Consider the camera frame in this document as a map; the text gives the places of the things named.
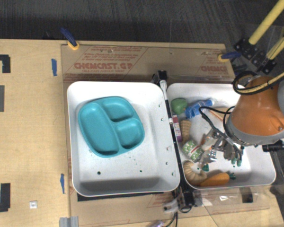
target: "wooden board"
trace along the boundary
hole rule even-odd
[[[165,43],[82,43],[170,46]],[[67,184],[69,169],[62,84],[62,44],[65,41],[0,40],[0,54],[11,57],[11,73],[2,73],[0,63],[0,85],[5,86],[4,112],[0,112],[0,184],[11,184],[10,208],[7,212],[0,213],[0,227],[58,226],[60,217],[69,217],[75,213],[71,212]],[[57,60],[56,77],[53,76],[51,59]],[[60,184],[61,174],[64,174],[65,194]],[[181,215],[179,226],[284,226],[275,197],[269,195],[268,199],[270,208],[266,210],[214,215],[213,219],[210,216],[186,218]],[[30,209],[30,201],[37,201],[38,207]],[[95,202],[95,206],[89,211],[96,209],[98,204],[103,210],[122,214],[108,200]],[[141,211],[143,212],[130,212],[137,222],[141,219],[139,216],[143,216]],[[151,218],[156,216],[156,211],[158,215],[162,214],[160,206],[153,208]],[[108,215],[115,216],[106,212],[106,219],[99,215],[93,223],[86,222],[84,226],[126,224],[108,219]],[[128,226],[147,226],[150,224],[145,222],[147,218],[143,216],[144,223]]]

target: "teal divided plate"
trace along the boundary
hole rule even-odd
[[[78,122],[89,148],[100,157],[115,157],[139,146],[144,128],[133,106],[118,96],[85,104]]]

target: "toy food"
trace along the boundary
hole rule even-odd
[[[187,107],[187,101],[184,98],[176,98],[171,101],[171,109],[177,115],[184,113]]]
[[[183,164],[184,175],[190,184],[198,186],[200,183],[204,182],[204,180],[207,178],[207,175],[204,171],[201,171],[200,174],[194,172],[191,168],[193,165],[194,163],[191,161],[186,161]]]
[[[189,140],[186,142],[182,150],[193,162],[198,162],[204,153],[204,151],[197,145],[196,142],[194,142],[194,140]]]
[[[189,140],[189,131],[191,127],[191,122],[189,120],[182,120],[180,122],[180,129],[182,135],[182,143],[185,144]]]
[[[208,187],[208,186],[220,186],[225,185],[229,182],[229,175],[225,172],[218,173],[212,177],[207,178],[205,181],[200,183],[201,187]]]

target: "yellow pole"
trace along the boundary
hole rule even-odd
[[[279,41],[266,54],[266,57],[273,60],[282,51],[282,49],[284,49],[284,37],[279,39]]]
[[[255,45],[283,10],[284,0],[279,0],[249,38],[249,43]]]

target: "blue clamp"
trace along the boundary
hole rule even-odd
[[[74,36],[68,31],[66,28],[60,29],[60,32],[65,36],[65,38],[68,40],[67,44],[73,49],[77,50],[79,49],[79,43],[75,40]]]
[[[242,54],[240,52],[237,52],[237,51],[233,51],[233,52],[229,52],[229,53],[226,53],[226,54],[220,54],[218,55],[218,59],[219,61],[221,62],[226,62],[226,61],[229,61],[230,59],[235,59],[235,58],[238,58],[240,57]]]

